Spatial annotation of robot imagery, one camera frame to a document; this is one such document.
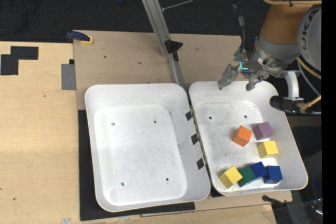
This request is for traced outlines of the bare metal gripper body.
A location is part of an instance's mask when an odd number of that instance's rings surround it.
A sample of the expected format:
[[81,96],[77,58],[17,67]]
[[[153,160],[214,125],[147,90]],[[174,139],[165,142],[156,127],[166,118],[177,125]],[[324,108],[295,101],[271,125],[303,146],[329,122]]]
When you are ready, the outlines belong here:
[[240,72],[245,78],[266,79],[269,76],[281,77],[289,66],[288,61],[280,61],[263,51],[243,50],[238,54]]

